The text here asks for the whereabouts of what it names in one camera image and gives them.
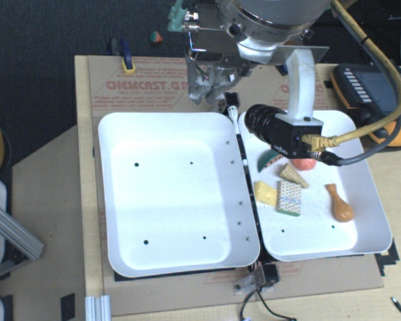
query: black device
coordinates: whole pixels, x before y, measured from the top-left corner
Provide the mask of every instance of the black device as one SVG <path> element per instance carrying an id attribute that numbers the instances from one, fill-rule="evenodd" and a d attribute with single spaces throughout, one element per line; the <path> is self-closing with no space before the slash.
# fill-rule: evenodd
<path id="1" fill-rule="evenodd" d="M 375 65 L 339 64 L 331 72 L 331 82 L 357 128 L 379 121 L 396 107 L 395 93 Z M 395 122 L 392 122 L 369 136 L 380 143 L 393 131 L 394 126 Z M 401 130 L 388 146 L 401 146 Z"/>
<path id="2" fill-rule="evenodd" d="M 245 114 L 245 126 L 287 158 L 311 158 L 310 149 L 301 138 L 305 134 L 321 134 L 322 126 L 291 125 L 276 118 L 277 114 L 287 113 L 278 107 L 255 104 Z"/>

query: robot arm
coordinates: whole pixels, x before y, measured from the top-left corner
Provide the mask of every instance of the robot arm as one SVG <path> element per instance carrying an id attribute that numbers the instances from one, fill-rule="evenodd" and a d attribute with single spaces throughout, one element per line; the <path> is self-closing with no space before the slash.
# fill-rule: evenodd
<path id="1" fill-rule="evenodd" d="M 395 80 L 401 79 L 393 72 L 395 68 L 382 63 L 381 56 L 376 55 L 378 51 L 373 49 L 374 44 L 365 41 L 366 35 L 355 31 L 357 25 L 345 21 L 337 0 L 210 0 L 196 4 L 194 11 L 183 9 L 186 4 L 177 0 L 169 16 L 168 30 L 188 33 L 189 98 L 197 104 L 203 98 L 210 104 L 220 102 L 224 100 L 225 92 L 248 76 L 257 64 L 285 64 L 289 73 L 287 111 L 253 106 L 246 113 L 247 128 L 288 158 L 313 157 L 329 165 L 354 163 L 334 158 L 325 149 L 373 132 L 382 127 L 383 122 L 340 137 L 324 138 L 321 137 L 322 122 L 312 118 L 314 66 L 327 47 L 306 47 L 301 40 L 330 4 L 393 81 L 399 101 L 388 119 L 395 120 L 401 114 L 401 82 L 395 83 Z"/>

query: black carpet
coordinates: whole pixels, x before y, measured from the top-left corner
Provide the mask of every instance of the black carpet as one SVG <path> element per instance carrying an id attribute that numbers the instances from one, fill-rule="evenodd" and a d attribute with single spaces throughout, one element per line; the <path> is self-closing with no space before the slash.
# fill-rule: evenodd
<path id="1" fill-rule="evenodd" d="M 174 0 L 0 0 L 0 125 L 18 163 L 76 124 L 75 55 L 106 54 L 126 37 L 133 56 L 183 57 L 186 37 L 166 31 Z M 401 0 L 360 0 L 352 15 L 400 64 Z M 328 45 L 323 62 L 367 63 L 329 11 L 310 45 Z M 153 31 L 164 37 L 148 41 Z"/>

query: table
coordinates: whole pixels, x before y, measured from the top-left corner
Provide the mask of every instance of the table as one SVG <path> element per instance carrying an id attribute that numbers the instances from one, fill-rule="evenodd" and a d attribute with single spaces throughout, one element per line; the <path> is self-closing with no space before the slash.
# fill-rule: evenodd
<path id="1" fill-rule="evenodd" d="M 98 220 L 98 186 L 96 164 L 92 156 L 94 133 L 92 123 L 90 60 L 106 61 L 107 57 L 76 56 L 76 97 L 78 110 L 78 142 L 80 156 L 80 189 L 82 196 L 82 223 L 84 240 L 84 271 L 87 296 L 104 294 L 101 235 Z M 333 65 L 317 65 L 320 80 L 328 80 Z M 251 75 L 244 79 L 241 89 L 256 88 L 272 90 L 270 82 L 258 80 Z M 339 108 L 332 95 L 324 97 L 328 106 Z M 399 320 L 401 314 L 390 301 L 395 296 L 401 302 L 401 151 L 383 152 L 368 159 L 368 163 L 382 200 L 400 261 L 397 265 L 386 266 L 383 288 L 285 298 L 270 302 L 271 308 L 299 320 Z M 238 304 L 171 310 L 113 317 L 116 321 L 126 320 L 237 320 Z M 270 314 L 260 302 L 249 303 L 245 315 L 253 320 L 270 320 Z"/>

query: cardboard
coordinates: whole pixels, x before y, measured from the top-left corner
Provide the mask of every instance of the cardboard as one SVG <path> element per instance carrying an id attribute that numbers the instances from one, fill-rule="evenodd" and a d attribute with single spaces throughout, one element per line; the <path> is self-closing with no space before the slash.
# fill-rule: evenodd
<path id="1" fill-rule="evenodd" d="M 118 57 L 88 56 L 98 218 L 104 293 L 110 295 L 112 315 L 123 316 L 164 310 L 239 303 L 243 295 L 235 294 L 233 282 L 248 274 L 247 268 L 203 272 L 137 280 L 115 280 L 108 261 L 106 216 L 98 124 L 111 112 L 202 112 L 213 106 L 196 105 L 188 99 L 186 64 L 183 58 L 134 58 L 136 72 L 127 75 Z M 315 109 L 338 109 L 332 89 L 326 88 L 333 66 L 324 66 L 316 74 Z M 288 81 L 274 67 L 257 66 L 232 92 L 239 93 L 242 113 L 253 104 L 270 104 L 286 109 Z M 289 298 L 383 286 L 374 255 L 277 262 L 281 281 L 265 292 L 267 299 Z"/>
<path id="2" fill-rule="evenodd" d="M 0 280 L 15 320 L 61 320 L 64 304 L 84 320 L 78 130 L 73 127 L 13 167 L 12 216 L 44 245 L 39 259 Z"/>

